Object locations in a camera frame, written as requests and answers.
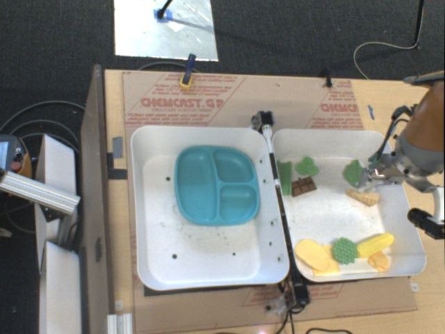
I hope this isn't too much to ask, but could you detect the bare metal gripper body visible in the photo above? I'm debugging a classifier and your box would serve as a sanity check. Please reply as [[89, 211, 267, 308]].
[[370, 152, 437, 192]]

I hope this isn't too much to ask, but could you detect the green leaf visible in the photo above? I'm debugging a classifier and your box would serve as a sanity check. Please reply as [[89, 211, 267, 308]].
[[343, 159, 364, 188]]

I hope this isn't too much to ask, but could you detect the tan waffle wedge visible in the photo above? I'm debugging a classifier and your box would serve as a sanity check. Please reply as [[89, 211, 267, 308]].
[[345, 187, 381, 207]]

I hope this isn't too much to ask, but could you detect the white plastic tray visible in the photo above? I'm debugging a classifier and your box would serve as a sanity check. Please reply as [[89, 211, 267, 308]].
[[271, 127, 428, 284], [130, 125, 291, 292]]

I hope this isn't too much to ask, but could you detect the green flat broccoli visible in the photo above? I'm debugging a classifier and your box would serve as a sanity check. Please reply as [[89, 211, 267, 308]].
[[294, 156, 321, 178]]

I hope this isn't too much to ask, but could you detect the brown chocolate bar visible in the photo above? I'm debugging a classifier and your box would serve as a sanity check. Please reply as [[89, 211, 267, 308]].
[[290, 177, 318, 198]]

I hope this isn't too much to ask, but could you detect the yellow corn cob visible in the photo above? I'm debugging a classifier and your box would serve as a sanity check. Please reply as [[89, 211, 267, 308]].
[[356, 232, 396, 259]]

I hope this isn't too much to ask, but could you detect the green round waffle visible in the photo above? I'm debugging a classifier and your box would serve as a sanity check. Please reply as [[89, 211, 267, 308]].
[[332, 237, 359, 265]]

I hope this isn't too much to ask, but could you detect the green lettuce strip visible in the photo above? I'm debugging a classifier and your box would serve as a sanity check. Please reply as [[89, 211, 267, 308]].
[[276, 160, 293, 197]]

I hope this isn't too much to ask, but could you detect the orange chip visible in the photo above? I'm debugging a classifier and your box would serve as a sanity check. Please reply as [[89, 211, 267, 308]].
[[367, 250, 391, 273]]

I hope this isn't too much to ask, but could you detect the thin black and white rod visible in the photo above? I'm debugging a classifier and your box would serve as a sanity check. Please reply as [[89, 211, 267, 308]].
[[262, 125, 302, 286]]

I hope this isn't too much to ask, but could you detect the yellow oval slice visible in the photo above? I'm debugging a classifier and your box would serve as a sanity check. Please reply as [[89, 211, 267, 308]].
[[294, 239, 332, 272]]

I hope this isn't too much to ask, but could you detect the yellow square cheese slice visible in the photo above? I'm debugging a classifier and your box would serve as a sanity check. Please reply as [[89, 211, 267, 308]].
[[311, 244, 342, 277]]

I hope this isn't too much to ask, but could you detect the teal divided plate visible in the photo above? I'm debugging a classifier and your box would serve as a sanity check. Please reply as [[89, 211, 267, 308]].
[[174, 145, 261, 228]]

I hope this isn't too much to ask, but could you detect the brown cardboard board red print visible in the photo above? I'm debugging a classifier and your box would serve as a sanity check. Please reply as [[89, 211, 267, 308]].
[[122, 71, 419, 326]]

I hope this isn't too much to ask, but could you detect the black cylinder on white bracket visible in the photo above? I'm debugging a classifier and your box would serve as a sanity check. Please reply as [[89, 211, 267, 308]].
[[407, 186, 445, 241]]

